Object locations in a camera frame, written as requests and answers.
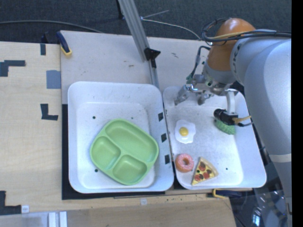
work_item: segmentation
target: green plate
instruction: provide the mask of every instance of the green plate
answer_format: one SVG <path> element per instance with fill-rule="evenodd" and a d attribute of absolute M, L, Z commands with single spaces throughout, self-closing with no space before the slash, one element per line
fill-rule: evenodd
<path fill-rule="evenodd" d="M 125 185 L 139 183 L 154 165 L 159 147 L 156 140 L 135 124 L 115 119 L 107 123 L 90 147 L 94 165 Z"/>

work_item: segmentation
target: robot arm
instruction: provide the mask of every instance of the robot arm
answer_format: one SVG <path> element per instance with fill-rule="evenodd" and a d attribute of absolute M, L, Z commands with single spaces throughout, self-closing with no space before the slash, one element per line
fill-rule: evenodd
<path fill-rule="evenodd" d="M 216 37 L 207 37 L 206 31 L 218 22 L 223 24 Z M 190 92 L 207 98 L 225 95 L 235 81 L 244 86 L 252 121 L 281 180 L 292 226 L 291 34 L 256 30 L 238 18 L 217 20 L 206 28 L 203 40 L 212 47 L 202 75 L 194 75 L 191 85 L 180 90 L 175 105 Z"/>

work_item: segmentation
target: pizza crust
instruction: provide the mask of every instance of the pizza crust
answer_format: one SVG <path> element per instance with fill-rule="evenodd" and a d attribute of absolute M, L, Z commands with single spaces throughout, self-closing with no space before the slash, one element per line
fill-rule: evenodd
<path fill-rule="evenodd" d="M 216 168 L 206 159 L 200 157 L 196 170 L 193 175 L 192 185 L 196 185 L 205 180 L 214 178 L 218 175 Z"/>

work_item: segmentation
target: white tray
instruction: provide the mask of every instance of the white tray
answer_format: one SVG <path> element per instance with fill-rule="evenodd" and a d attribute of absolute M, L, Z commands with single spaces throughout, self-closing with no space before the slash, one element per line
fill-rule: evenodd
<path fill-rule="evenodd" d="M 116 118 L 136 124 L 159 145 L 159 155 L 154 166 L 135 185 L 123 185 L 100 170 L 97 171 L 89 156 L 89 148 L 95 136 L 107 122 Z M 155 86 L 107 82 L 73 83 L 68 89 L 68 127 L 69 181 L 76 191 L 161 192 L 172 186 L 174 175 L 162 95 Z"/>
<path fill-rule="evenodd" d="M 188 153 L 195 167 L 199 157 L 210 161 L 218 170 L 215 178 L 192 186 L 194 169 L 189 173 L 176 170 L 180 184 L 190 190 L 213 188 L 257 188 L 266 182 L 266 172 L 258 149 L 252 126 L 236 127 L 236 134 L 229 135 L 214 124 L 214 110 L 227 109 L 225 96 L 213 96 L 203 105 L 197 104 L 194 93 L 184 102 L 175 106 L 174 100 L 181 87 L 168 87 L 163 92 L 169 140 L 174 159 L 178 154 Z M 235 96 L 235 108 L 240 118 L 249 115 L 245 98 L 241 93 Z M 180 119 L 196 125 L 194 142 L 183 144 L 176 140 L 174 129 Z"/>

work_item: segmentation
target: pink donut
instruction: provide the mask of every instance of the pink donut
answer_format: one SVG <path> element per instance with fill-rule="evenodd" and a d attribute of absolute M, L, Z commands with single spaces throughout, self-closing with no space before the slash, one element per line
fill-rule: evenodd
<path fill-rule="evenodd" d="M 189 154 L 182 153 L 176 157 L 175 165 L 180 172 L 190 172 L 194 168 L 194 160 Z"/>

